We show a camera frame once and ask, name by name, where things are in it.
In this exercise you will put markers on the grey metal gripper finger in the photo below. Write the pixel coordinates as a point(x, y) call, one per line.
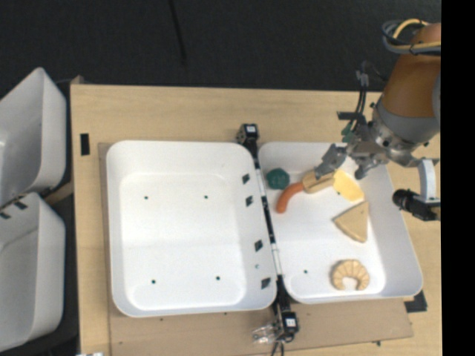
point(365, 167)
point(334, 158)

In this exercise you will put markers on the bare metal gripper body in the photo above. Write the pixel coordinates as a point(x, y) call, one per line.
point(397, 150)

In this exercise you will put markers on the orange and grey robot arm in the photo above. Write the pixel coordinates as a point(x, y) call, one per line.
point(408, 87)

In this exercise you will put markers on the yellow cheese slice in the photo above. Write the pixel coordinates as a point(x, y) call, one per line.
point(349, 189)

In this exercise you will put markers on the tan bread bun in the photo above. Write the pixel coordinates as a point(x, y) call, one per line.
point(319, 184)

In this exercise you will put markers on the tan pizza slice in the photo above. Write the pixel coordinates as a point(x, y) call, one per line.
point(355, 223)

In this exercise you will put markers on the green broccoli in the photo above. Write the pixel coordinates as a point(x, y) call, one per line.
point(277, 178)

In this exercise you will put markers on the orange sausage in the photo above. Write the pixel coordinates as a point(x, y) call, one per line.
point(286, 198)

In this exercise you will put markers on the white plastic tray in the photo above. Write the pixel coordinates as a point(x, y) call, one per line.
point(315, 243)
point(185, 228)

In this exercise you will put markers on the thin black and white rod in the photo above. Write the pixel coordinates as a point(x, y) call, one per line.
point(268, 221)

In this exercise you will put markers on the tan croissant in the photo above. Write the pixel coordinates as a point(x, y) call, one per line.
point(350, 269)

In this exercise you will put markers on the black cylinder on white bracket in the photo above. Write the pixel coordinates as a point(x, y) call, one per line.
point(417, 202)

